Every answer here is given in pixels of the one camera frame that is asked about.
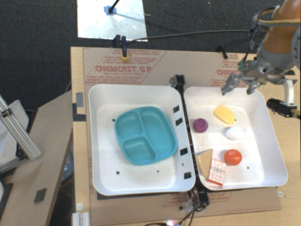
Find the red and white box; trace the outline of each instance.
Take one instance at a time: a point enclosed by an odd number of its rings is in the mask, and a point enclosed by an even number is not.
[[[223,161],[212,158],[209,170],[208,182],[218,185],[223,185],[225,177],[226,163]]]

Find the white ball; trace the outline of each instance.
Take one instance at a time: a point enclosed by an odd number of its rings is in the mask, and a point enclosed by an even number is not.
[[[244,135],[244,130],[240,126],[233,126],[226,131],[226,137],[233,141],[241,140]]]

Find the blue plate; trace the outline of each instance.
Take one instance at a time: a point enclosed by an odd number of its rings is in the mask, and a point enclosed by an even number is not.
[[[164,160],[172,156],[178,146],[169,120],[160,109],[153,106],[121,114],[114,127],[121,150],[135,165]]]

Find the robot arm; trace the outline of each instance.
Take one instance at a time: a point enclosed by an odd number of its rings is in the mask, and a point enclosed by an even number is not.
[[[273,12],[272,20],[262,20],[262,15]],[[222,94],[233,90],[241,80],[249,88],[247,94],[267,82],[283,85],[285,100],[269,101],[267,106],[285,117],[299,117],[293,104],[293,84],[297,80],[285,78],[294,66],[300,69],[300,14],[301,0],[285,0],[277,7],[264,9],[253,17],[257,26],[268,27],[254,60],[246,57],[238,64],[240,75],[231,74],[222,88]]]

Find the white power strip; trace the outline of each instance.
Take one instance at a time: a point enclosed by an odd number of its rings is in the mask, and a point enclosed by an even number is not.
[[[72,213],[72,226],[90,226],[89,212]]]

